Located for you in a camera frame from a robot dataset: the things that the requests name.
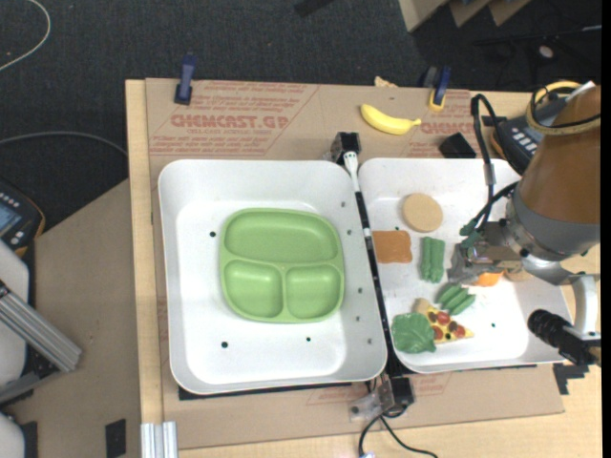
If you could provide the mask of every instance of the black floor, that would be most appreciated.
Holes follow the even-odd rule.
[[[125,147],[124,80],[176,77],[182,56],[196,78],[370,85],[380,75],[417,86],[429,66],[452,68],[451,86],[529,91],[558,79],[600,83],[601,0],[534,0],[506,24],[488,10],[458,28],[440,8],[409,33],[397,0],[336,0],[301,16],[304,0],[37,0],[51,15],[47,42],[0,71],[0,177],[57,224],[127,177],[125,157],[84,138],[2,140],[78,132]],[[0,0],[0,67],[42,37],[45,17]],[[557,59],[538,62],[539,39],[561,32]]]

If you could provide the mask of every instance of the orange toy food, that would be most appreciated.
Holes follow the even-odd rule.
[[[433,307],[426,299],[417,299],[414,311],[425,315],[429,320],[434,331],[435,344],[464,340],[474,336],[473,331],[457,323],[447,312]]]

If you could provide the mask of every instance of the white tray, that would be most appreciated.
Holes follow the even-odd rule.
[[[503,160],[493,160],[496,189],[519,177]],[[359,170],[359,181],[369,214],[371,230],[399,228],[411,235],[413,261],[410,264],[378,264],[380,282],[389,323],[398,314],[411,312],[416,298],[435,300],[440,283],[421,280],[418,271],[420,240],[424,236],[446,242],[445,268],[451,266],[454,245],[463,238],[460,228],[479,212],[487,201],[481,159],[387,159],[366,161]],[[402,219],[405,197],[425,193],[439,202],[444,221],[427,235],[412,231]],[[504,217],[506,200],[498,201],[491,220]],[[539,279],[511,282],[506,279],[494,287],[472,287],[474,305],[457,316],[475,336],[445,343],[436,351],[408,354],[396,351],[403,365],[418,373],[433,373],[483,367],[561,362],[558,351],[536,338],[526,321],[543,308],[572,321],[561,290]]]
[[[365,381],[387,360],[382,322],[352,184],[328,161],[184,159],[158,180],[167,280],[170,364],[197,394]],[[251,207],[325,217],[344,250],[339,311],[319,323],[260,323],[221,291],[218,234]]]

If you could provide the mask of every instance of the table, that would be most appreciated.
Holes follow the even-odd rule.
[[[128,80],[125,86],[130,191],[134,246],[137,351],[142,423],[160,424],[164,419],[158,340],[154,238],[151,225],[152,197],[147,143],[146,86],[143,80]],[[488,93],[498,115],[518,115],[528,94]],[[600,269],[600,248],[587,259],[575,260],[579,269]],[[570,395],[563,397],[561,414],[475,422],[397,431],[415,448],[430,449],[439,456],[600,456],[601,379],[592,367],[584,380],[570,383]],[[356,456],[358,434],[331,437],[190,449],[187,458],[232,456]],[[366,449],[377,456],[404,456],[386,432],[368,435]]]

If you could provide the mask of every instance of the white cable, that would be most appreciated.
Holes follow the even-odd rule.
[[[45,44],[45,42],[49,38],[49,34],[51,33],[51,16],[47,12],[47,9],[45,9],[44,6],[40,2],[38,2],[36,0],[23,0],[23,1],[30,2],[30,3],[32,3],[34,5],[36,5],[39,9],[42,10],[42,12],[45,14],[45,18],[47,19],[47,31],[45,32],[45,35],[40,40],[40,42],[38,44],[36,44],[33,48],[31,48],[28,52],[25,52],[25,53],[21,54],[20,56],[16,57],[15,59],[13,59],[12,61],[9,61],[8,63],[5,63],[4,65],[1,65],[0,66],[0,72],[4,71],[9,66],[12,66],[12,65],[18,63],[22,59],[25,59],[28,56],[30,56],[31,54],[34,54],[36,51],[38,51],[38,49],[43,44]]]

